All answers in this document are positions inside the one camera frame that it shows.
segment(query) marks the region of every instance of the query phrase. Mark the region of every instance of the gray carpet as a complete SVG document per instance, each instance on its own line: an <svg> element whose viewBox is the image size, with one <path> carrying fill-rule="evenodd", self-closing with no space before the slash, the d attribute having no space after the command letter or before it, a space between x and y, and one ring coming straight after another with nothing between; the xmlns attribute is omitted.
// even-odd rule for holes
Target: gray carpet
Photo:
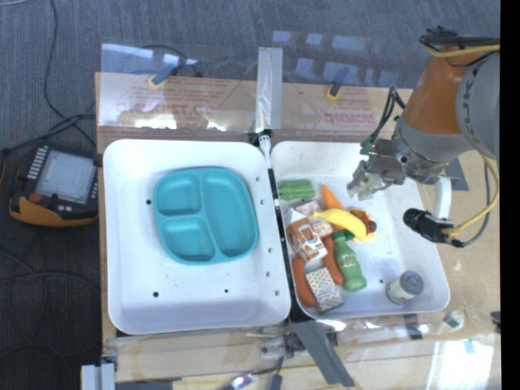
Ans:
<svg viewBox="0 0 520 390"><path fill-rule="evenodd" d="M48 70L50 0L0 6L1 148L88 108L107 42L223 59L206 75L236 79L251 73L259 46L282 46L285 80L325 83L346 64L349 85L413 88L427 28L501 35L501 0L52 1ZM93 151L93 120L77 126L50 141ZM0 185L0 388L74 390L80 366L101 352L98 224L46 229L10 217L9 183L34 145L8 155Z"/></svg>

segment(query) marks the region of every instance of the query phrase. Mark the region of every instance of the blue compartment plate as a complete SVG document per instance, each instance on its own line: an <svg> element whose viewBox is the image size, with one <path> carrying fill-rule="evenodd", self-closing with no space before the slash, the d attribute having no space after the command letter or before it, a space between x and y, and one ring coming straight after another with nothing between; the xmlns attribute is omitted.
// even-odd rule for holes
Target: blue compartment plate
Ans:
<svg viewBox="0 0 520 390"><path fill-rule="evenodd" d="M258 243L258 223L244 181L223 167L193 167L165 175L154 187L162 246L177 262L229 262Z"/></svg>

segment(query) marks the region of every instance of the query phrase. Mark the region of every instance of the tin can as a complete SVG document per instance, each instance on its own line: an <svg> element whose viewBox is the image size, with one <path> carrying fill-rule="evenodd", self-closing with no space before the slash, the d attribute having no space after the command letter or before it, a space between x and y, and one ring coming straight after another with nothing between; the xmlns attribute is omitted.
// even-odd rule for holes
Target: tin can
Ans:
<svg viewBox="0 0 520 390"><path fill-rule="evenodd" d="M387 286L387 296L393 303L403 305L424 289L423 278L415 271L405 271Z"/></svg>

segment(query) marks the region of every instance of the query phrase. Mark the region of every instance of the orange and black device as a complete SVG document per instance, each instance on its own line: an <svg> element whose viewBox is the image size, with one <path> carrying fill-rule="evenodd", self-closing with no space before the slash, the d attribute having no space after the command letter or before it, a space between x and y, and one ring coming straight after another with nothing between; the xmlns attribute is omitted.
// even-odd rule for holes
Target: orange and black device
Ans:
<svg viewBox="0 0 520 390"><path fill-rule="evenodd" d="M76 227L98 217L98 169L92 154L40 145L11 183L9 213L23 223Z"/></svg>

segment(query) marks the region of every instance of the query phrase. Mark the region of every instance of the yellow banana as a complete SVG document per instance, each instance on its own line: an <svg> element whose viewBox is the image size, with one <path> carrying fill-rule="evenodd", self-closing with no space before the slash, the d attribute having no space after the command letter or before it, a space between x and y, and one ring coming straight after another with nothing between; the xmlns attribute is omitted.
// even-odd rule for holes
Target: yellow banana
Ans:
<svg viewBox="0 0 520 390"><path fill-rule="evenodd" d="M365 224L356 215L351 214L347 210L331 208L325 211L315 211L313 216L322 217L329 223L349 230L356 238L364 238L366 236Z"/></svg>

